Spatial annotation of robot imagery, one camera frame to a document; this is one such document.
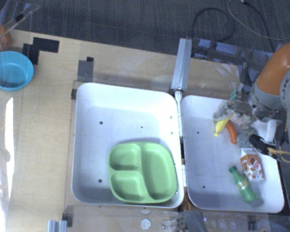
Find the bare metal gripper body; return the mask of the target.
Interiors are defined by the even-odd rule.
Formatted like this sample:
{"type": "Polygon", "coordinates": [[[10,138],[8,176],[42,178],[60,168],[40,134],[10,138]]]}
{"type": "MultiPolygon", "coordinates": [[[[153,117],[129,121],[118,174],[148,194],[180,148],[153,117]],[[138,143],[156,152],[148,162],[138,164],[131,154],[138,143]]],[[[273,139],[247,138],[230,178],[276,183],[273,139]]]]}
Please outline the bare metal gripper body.
{"type": "Polygon", "coordinates": [[[236,99],[235,111],[242,113],[248,117],[253,117],[258,120],[267,121],[276,115],[276,110],[271,110],[259,103],[257,100],[251,99],[236,99]]]}

